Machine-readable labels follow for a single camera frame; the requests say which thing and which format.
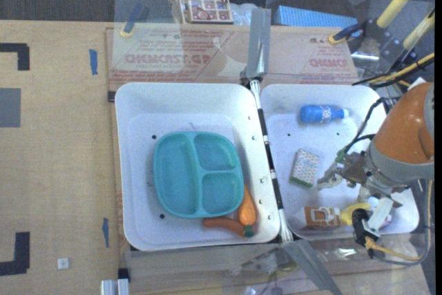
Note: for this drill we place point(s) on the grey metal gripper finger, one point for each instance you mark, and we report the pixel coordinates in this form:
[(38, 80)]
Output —
[(332, 170), (328, 184)]

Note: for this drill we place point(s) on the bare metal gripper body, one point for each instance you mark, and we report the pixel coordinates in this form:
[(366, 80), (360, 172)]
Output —
[(355, 169)]

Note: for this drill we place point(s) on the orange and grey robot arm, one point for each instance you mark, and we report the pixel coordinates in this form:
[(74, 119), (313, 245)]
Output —
[(402, 134)]

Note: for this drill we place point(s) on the white carton green red print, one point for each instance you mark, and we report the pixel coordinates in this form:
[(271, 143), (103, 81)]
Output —
[(304, 167)]

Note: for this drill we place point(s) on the brown and white carton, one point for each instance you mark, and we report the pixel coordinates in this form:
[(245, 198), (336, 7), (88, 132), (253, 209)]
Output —
[(319, 217)]

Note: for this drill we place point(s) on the yellow banana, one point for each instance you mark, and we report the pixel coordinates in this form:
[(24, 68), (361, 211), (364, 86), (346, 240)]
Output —
[(347, 214)]

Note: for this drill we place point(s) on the white plastic tray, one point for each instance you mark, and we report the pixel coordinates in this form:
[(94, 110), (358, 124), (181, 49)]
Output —
[(310, 134), (179, 103)]

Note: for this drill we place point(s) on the blue bottle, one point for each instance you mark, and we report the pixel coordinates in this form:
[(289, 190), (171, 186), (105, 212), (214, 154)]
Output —
[(316, 114)]

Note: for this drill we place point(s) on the orange carrot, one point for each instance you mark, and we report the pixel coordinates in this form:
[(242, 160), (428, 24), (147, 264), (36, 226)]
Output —
[(248, 209)]

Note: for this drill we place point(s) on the brown sausage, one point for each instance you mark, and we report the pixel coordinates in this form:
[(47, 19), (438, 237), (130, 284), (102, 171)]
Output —
[(222, 224)]

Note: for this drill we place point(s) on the teal divided plate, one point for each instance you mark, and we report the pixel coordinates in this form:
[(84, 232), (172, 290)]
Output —
[(183, 172)]

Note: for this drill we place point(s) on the brown cardboard board red print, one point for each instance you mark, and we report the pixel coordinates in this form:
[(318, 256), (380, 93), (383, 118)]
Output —
[(207, 58)]

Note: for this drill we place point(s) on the small white square tile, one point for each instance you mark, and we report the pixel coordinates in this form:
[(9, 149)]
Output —
[(63, 263)]

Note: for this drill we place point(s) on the black cylinder on white bracket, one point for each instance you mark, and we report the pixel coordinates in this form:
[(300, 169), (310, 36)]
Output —
[(378, 216)]

